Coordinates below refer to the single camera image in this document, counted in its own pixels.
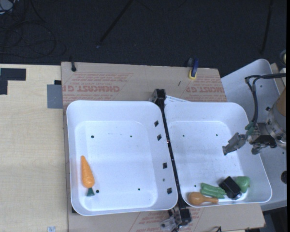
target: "black cable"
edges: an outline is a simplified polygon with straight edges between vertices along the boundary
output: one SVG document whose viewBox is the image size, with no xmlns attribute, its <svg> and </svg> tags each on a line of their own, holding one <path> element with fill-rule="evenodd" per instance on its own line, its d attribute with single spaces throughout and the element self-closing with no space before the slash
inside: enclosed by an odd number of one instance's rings
<svg viewBox="0 0 290 232">
<path fill-rule="evenodd" d="M 258 100 L 257 100 L 257 89 L 256 89 L 256 81 L 259 79 L 275 79 L 275 78 L 281 78 L 281 77 L 285 77 L 286 73 L 277 73 L 277 74 L 268 74 L 268 75 L 251 75 L 248 77 L 245 77 L 245 82 L 247 83 L 247 85 L 249 86 L 249 89 L 252 93 L 253 96 L 253 100 L 254 100 L 254 106 L 255 106 L 255 111 L 254 111 L 254 115 L 253 118 L 251 120 L 252 127 L 255 128 L 257 121 L 258 121 L 258 113 L 259 113 L 259 109 L 258 109 Z M 249 82 L 250 78 L 255 78 L 252 82 L 252 85 Z"/>
<path fill-rule="evenodd" d="M 34 12 L 35 12 L 36 15 L 41 19 L 41 21 L 46 22 L 46 21 L 45 21 L 45 20 L 44 20 L 40 15 L 39 15 L 39 13 L 37 12 L 37 10 L 35 9 L 32 0 L 29 0 L 29 2 L 30 2 L 30 4 L 31 4 L 31 6 L 32 6 L 32 8 L 33 8 L 33 10 L 34 10 Z"/>
<path fill-rule="evenodd" d="M 2 12 L 9 12 L 11 11 L 11 9 L 14 7 L 14 4 L 12 5 L 11 8 L 9 8 L 8 10 L 7 9 L 4 9 L 3 6 L 1 5 L 1 0 L 0 0 L 0 8 L 2 9 Z"/>
<path fill-rule="evenodd" d="M 218 229 L 215 232 L 221 232 L 221 226 L 218 227 Z"/>
<path fill-rule="evenodd" d="M 35 14 L 39 17 L 40 21 L 38 20 L 26 20 L 26 16 L 28 14 L 28 8 L 31 5 L 33 8 Z M 66 53 L 67 47 L 66 45 L 57 40 L 55 38 L 54 33 L 43 25 L 45 21 L 42 19 L 42 17 L 39 15 L 37 10 L 35 9 L 32 0 L 14 0 L 13 7 L 10 9 L 8 13 L 0 15 L 0 55 L 1 55 L 1 62 L 3 62 L 3 55 L 12 55 L 20 58 L 43 58 L 43 57 L 58 57 L 62 56 Z M 26 30 L 24 28 L 25 25 L 36 25 L 38 27 L 43 27 L 44 30 L 46 30 L 47 35 L 50 37 L 50 39 L 38 39 L 34 42 L 30 42 L 32 40 L 32 37 L 27 39 L 25 37 Z M 45 44 L 51 44 L 51 48 L 48 49 L 49 45 L 45 47 Z M 47 49 L 47 52 L 41 52 L 39 50 L 36 50 L 34 47 L 42 45 L 44 47 L 39 47 L 39 49 Z M 58 46 L 61 46 L 61 50 L 58 54 L 54 54 L 54 51 L 57 49 Z M 12 53 L 11 49 L 13 47 L 19 47 L 24 48 L 28 47 L 31 51 L 37 54 L 35 57 L 27 57 L 22 54 L 16 54 Z"/>
<path fill-rule="evenodd" d="M 99 42 L 97 43 L 97 48 L 99 48 L 101 46 L 101 44 L 104 41 L 104 39 L 106 38 L 106 36 L 112 31 L 112 29 L 115 27 L 116 23 L 121 19 L 121 17 L 126 12 L 126 10 L 131 6 L 131 4 L 132 4 L 133 1 L 134 0 L 129 0 L 128 1 L 128 3 L 123 8 L 123 10 L 119 13 L 119 15 L 112 22 L 112 24 L 110 25 L 110 27 L 105 31 L 105 33 L 102 35 L 102 37 L 99 39 Z"/>
<path fill-rule="evenodd" d="M 150 7 L 148 7 L 147 5 L 145 5 L 143 2 L 139 1 L 139 0 L 136 0 L 139 4 L 141 4 L 142 6 L 144 6 L 146 9 L 148 9 L 149 11 L 151 12 L 154 12 L 154 13 L 157 13 L 157 14 L 168 14 L 168 13 L 171 13 L 171 12 L 174 12 L 175 10 L 178 10 L 179 8 L 181 8 L 188 0 L 184 0 L 180 5 L 178 5 L 175 9 L 172 9 L 172 10 L 169 10 L 169 11 L 166 11 L 166 12 L 157 12 L 153 9 L 151 9 Z"/>
</svg>

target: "black carpet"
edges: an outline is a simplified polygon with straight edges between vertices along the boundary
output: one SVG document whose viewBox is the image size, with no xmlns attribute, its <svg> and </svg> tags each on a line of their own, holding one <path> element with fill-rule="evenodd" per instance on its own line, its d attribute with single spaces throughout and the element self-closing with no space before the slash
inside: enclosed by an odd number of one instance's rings
<svg viewBox="0 0 290 232">
<path fill-rule="evenodd" d="M 287 0 L 10 0 L 0 14 L 0 63 L 62 61 L 218 68 L 221 77 L 264 58 L 284 65 Z"/>
</svg>

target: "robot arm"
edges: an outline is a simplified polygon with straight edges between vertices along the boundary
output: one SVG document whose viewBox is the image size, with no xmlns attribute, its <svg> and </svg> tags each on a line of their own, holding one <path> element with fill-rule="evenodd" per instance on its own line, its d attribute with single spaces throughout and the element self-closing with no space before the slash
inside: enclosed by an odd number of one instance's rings
<svg viewBox="0 0 290 232">
<path fill-rule="evenodd" d="M 286 76 L 286 74 L 272 74 L 265 76 L 251 76 L 247 77 L 246 83 L 252 91 L 255 101 L 255 113 L 252 121 L 245 127 L 246 134 L 239 134 L 238 132 L 228 141 L 228 145 L 223 146 L 223 153 L 227 155 L 241 148 L 246 142 L 249 142 L 253 148 L 252 154 L 258 154 L 263 148 L 270 146 L 275 148 L 277 146 L 287 150 L 287 128 L 286 128 L 286 87 L 280 94 L 277 101 L 271 108 L 267 108 L 269 112 L 267 119 L 263 123 L 257 123 L 258 119 L 258 102 L 256 100 L 256 86 L 255 82 L 260 78 L 278 78 Z M 249 78 L 256 79 L 251 86 Z"/>
</svg>

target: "cardboard sheet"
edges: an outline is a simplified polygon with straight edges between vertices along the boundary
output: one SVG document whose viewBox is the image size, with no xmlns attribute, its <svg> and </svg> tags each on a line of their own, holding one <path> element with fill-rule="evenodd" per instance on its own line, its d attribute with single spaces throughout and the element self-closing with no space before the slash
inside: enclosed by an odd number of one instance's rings
<svg viewBox="0 0 290 232">
<path fill-rule="evenodd" d="M 165 89 L 168 96 L 191 102 L 226 102 L 218 70 L 199 68 L 197 78 L 190 80 L 190 68 L 183 67 L 78 62 L 75 67 L 76 71 L 73 72 L 70 62 L 61 64 L 69 231 L 163 231 L 160 222 L 168 217 L 167 211 L 92 217 L 72 212 L 66 108 L 76 100 L 147 101 L 156 88 Z M 190 208 L 190 212 L 193 221 L 180 231 L 215 231 L 219 226 L 223 231 L 260 228 L 265 223 L 259 204 Z"/>
</svg>

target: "yellow clamp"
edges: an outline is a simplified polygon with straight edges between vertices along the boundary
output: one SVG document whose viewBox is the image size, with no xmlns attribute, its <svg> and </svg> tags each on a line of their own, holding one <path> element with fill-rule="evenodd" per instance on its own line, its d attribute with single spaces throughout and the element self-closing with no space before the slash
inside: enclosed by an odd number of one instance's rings
<svg viewBox="0 0 290 232">
<path fill-rule="evenodd" d="M 192 76 L 191 73 L 192 73 L 192 70 L 189 71 L 189 79 L 195 80 L 197 78 L 197 74 L 195 73 L 195 76 Z"/>
</svg>

